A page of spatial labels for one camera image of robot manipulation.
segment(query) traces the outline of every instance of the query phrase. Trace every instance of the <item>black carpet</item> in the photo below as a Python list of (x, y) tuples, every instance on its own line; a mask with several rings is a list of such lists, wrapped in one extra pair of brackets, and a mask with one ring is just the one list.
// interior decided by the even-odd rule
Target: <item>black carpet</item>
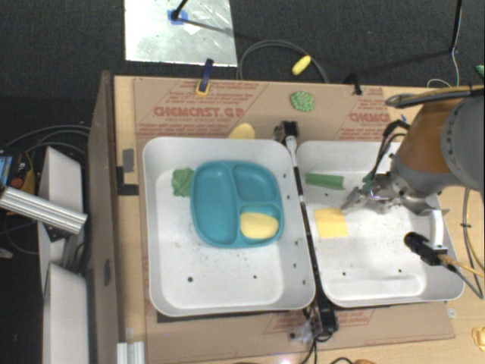
[[(255, 41), (285, 39), (308, 50), (330, 80), (362, 84), (455, 84), (449, 52), (456, 0), (230, 0), (238, 56)], [(0, 146), (56, 124), (89, 125), (99, 76), (198, 77), (200, 67), (124, 60), (124, 0), (0, 0)], [(483, 82), (483, 0), (464, 0), (456, 49), (462, 83)], [(291, 51), (263, 49), (245, 63), (248, 80), (293, 77)], [(235, 69), (215, 68), (232, 79)], [(29, 231), (12, 234), (32, 248)], [(11, 249), (0, 235), (0, 247)], [(42, 298), (36, 258), (0, 259), (0, 363), (40, 362)]]

